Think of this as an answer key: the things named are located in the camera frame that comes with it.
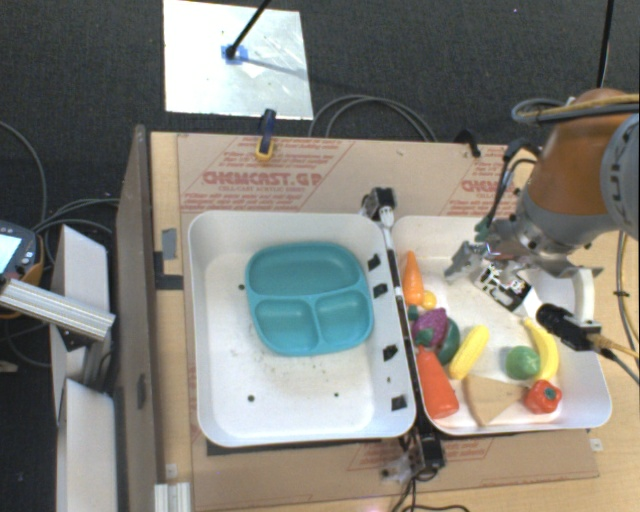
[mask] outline toy bread slice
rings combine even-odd
[[[469,411],[479,425],[488,425],[507,407],[522,400],[524,386],[508,384],[495,379],[467,375],[462,381]]]

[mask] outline white power strip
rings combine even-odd
[[[155,497],[156,512],[192,512],[191,486],[188,482],[156,484]]]

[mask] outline wooden table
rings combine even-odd
[[[154,223],[154,250],[162,250],[162,231],[166,226],[178,226],[179,183],[176,134],[152,134],[152,196]],[[375,164],[376,155],[369,158]],[[580,251],[573,258],[578,264],[604,266],[596,279],[595,317],[604,324],[603,334],[625,343],[620,323],[615,289],[615,256],[617,234],[609,233],[595,241],[590,250]],[[178,240],[178,257],[165,261],[166,274],[182,274]],[[625,288],[631,294],[628,300],[631,317],[638,320],[638,244],[630,240],[624,265]],[[191,433],[189,422],[189,395],[184,343],[184,296],[180,290],[161,290],[157,293],[157,332],[159,349],[160,420],[165,462],[179,468],[176,481],[190,481]],[[634,367],[631,358],[621,356]],[[498,510],[637,510],[640,503],[640,418],[638,414],[638,386],[616,364],[602,362],[613,403],[613,414],[603,427],[590,433],[593,442],[601,444],[596,454],[600,477],[544,484],[529,484],[460,491],[418,494],[418,504],[445,506],[460,503],[473,512]],[[396,497],[363,498],[347,501],[305,503],[302,505],[256,508],[254,510],[283,510],[287,512],[339,512],[389,510]]]

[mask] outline black pole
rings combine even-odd
[[[604,74],[607,69],[607,57],[609,55],[609,37],[611,35],[611,20],[613,19],[613,0],[607,0],[607,14],[604,19],[604,32],[602,34],[602,46],[600,47],[600,65],[598,66],[598,81],[596,87],[604,85]]]
[[[271,0],[263,0],[262,4],[260,4],[260,7],[258,7],[258,10],[249,20],[249,23],[247,23],[247,26],[244,27],[242,32],[240,32],[238,39],[236,39],[234,43],[231,46],[228,46],[227,49],[224,51],[225,55],[227,56],[227,59],[233,59],[236,56],[236,51],[238,50],[238,46],[240,46],[240,43],[245,38],[245,36],[249,33],[249,30],[251,30],[251,27],[255,25],[256,21],[258,21],[258,18],[260,17],[262,12],[267,8],[267,6],[270,3],[271,3]]]

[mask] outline white tray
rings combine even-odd
[[[394,287],[379,228],[358,215],[211,211],[189,227],[198,420],[208,439],[238,447],[402,435],[416,414]],[[251,256],[268,246],[323,241],[349,249],[371,290],[369,338],[343,352],[286,357],[269,350],[251,320],[244,283]],[[377,254],[380,265],[367,270]],[[383,350],[398,352],[384,361]],[[406,406],[392,410],[392,400]]]
[[[460,327],[461,337],[477,324],[489,328],[491,337],[471,373],[504,382],[512,381],[504,371],[504,357],[515,345],[532,346],[521,319],[509,313],[466,278],[453,284],[444,280],[444,269],[463,240],[473,237],[480,219],[465,217],[403,217],[393,228],[393,240],[401,272],[406,254],[416,253],[425,288],[435,293],[438,306]],[[581,271],[577,278],[553,279],[542,272],[528,276],[542,302],[550,302],[572,311],[581,319],[593,318],[591,272]],[[451,383],[460,402],[452,416],[432,422],[451,435],[500,434],[533,430],[595,428],[609,419],[611,399],[598,356],[593,352],[574,352],[558,342],[560,368],[553,379],[563,392],[558,409],[552,414],[535,415],[516,403],[488,426],[479,426],[472,418],[461,381]]]

